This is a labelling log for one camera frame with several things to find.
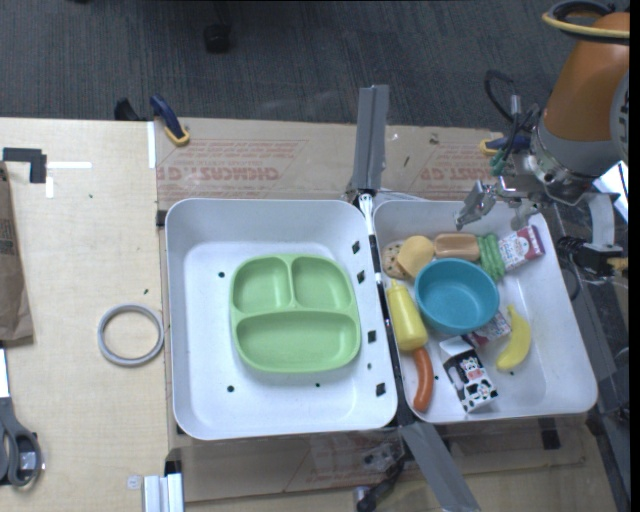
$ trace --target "table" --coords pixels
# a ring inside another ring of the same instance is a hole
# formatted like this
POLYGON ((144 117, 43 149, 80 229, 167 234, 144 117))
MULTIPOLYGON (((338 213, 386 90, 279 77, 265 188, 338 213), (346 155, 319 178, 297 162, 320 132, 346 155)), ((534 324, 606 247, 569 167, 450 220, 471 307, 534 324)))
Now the table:
MULTIPOLYGON (((164 357, 122 368, 107 362, 96 343, 98 322, 113 305, 162 309, 149 129, 143 122, 0 119, 5 147, 42 149, 50 163, 91 162, 91 169, 49 169, 53 197, 44 185, 29 184, 28 164, 7 163, 35 336, 6 353, 16 414, 38 433, 47 468, 29 492, 0 488, 3 510, 137 511, 142 477, 164 471, 164 357)), ((112 324, 112 346, 122 353, 139 355, 155 341, 144 318, 123 315, 112 324)), ((497 473, 467 468, 483 510, 615 510, 594 438, 586 427, 576 434, 578 464, 497 473)), ((438 508, 424 482, 403 482, 395 495, 398 503, 422 500, 424 510, 438 508)), ((186 509, 352 510, 353 497, 350 489, 331 490, 186 509)))

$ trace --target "scissors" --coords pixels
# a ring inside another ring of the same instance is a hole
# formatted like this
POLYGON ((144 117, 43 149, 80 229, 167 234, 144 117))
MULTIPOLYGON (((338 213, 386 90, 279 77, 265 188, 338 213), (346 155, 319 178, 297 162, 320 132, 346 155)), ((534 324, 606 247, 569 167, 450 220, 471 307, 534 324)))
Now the scissors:
POLYGON ((24 428, 13 412, 4 345, 0 341, 0 481, 15 487, 35 480, 42 468, 42 452, 36 436, 24 428))

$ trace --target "yellow banana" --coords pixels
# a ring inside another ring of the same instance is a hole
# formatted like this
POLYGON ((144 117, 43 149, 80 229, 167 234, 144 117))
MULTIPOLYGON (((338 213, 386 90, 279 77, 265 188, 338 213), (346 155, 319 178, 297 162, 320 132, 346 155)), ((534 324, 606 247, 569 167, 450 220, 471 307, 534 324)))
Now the yellow banana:
POLYGON ((522 316, 520 316, 513 304, 507 306, 507 311, 511 316, 511 339, 496 358, 498 370, 510 370, 514 366, 524 361, 531 348, 531 327, 522 316))

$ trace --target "mustard bottle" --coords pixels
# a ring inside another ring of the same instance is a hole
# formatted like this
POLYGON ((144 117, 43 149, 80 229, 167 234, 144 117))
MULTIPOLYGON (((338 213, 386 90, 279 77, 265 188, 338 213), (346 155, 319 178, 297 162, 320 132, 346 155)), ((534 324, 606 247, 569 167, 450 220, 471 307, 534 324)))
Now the mustard bottle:
POLYGON ((403 352, 410 352, 422 347, 429 337, 407 287, 392 279, 391 287, 387 290, 387 300, 398 348, 403 352))

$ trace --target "grey ring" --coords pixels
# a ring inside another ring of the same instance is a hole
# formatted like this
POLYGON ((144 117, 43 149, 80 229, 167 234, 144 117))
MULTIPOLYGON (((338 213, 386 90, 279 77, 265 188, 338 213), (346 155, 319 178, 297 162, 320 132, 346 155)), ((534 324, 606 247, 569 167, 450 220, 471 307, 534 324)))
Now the grey ring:
POLYGON ((144 304, 138 304, 135 302, 127 302, 124 304, 120 304, 118 306, 114 306, 109 309, 100 319, 100 323, 98 324, 98 347, 100 348, 100 352, 102 355, 110 362, 120 365, 120 366, 140 366, 155 356, 158 355, 160 350, 162 349, 162 344, 164 343, 164 328, 162 325, 162 318, 160 315, 150 309, 148 306, 144 304), (122 357, 118 354, 112 352, 104 342, 104 330, 109 323, 109 321, 116 315, 120 313, 142 313, 146 317, 148 317, 156 326, 156 330, 158 331, 158 341, 154 347, 145 355, 141 357, 122 357))

